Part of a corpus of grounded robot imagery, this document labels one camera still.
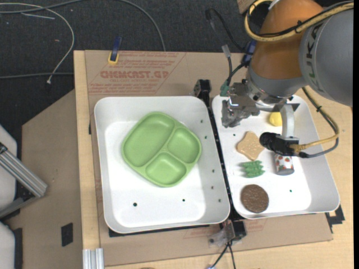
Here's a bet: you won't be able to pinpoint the tan bread slice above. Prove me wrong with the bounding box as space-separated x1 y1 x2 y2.
235 131 265 161

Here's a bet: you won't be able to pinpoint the thin black rod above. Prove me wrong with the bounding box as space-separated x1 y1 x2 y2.
205 98 234 221

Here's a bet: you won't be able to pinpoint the green pea pods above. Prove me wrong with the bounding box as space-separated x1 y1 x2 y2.
238 160 266 178

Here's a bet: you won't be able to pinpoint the yellow lemon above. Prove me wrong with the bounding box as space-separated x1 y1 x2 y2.
269 112 283 127

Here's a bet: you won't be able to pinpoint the white can with strawberry print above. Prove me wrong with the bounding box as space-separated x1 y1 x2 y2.
273 153 295 177

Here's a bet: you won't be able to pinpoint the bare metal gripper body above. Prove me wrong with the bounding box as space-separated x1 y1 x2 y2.
226 81 270 115

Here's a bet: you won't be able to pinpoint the brown round biscuit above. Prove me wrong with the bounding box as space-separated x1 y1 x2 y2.
240 184 270 214

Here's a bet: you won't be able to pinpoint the black block with thin wires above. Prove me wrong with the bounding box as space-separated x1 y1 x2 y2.
193 78 211 101
208 219 248 247

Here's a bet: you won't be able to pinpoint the black cylinder on white bracket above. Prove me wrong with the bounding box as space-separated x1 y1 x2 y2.
259 103 301 157

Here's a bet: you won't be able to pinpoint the white plastic tray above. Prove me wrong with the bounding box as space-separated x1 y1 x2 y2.
94 95 231 234
211 94 340 220

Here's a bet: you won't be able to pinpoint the brown cardboard board red print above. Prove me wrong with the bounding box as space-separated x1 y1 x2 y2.
84 50 334 266

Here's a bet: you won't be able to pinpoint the green divided plate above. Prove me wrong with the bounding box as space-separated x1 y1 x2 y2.
121 111 202 188

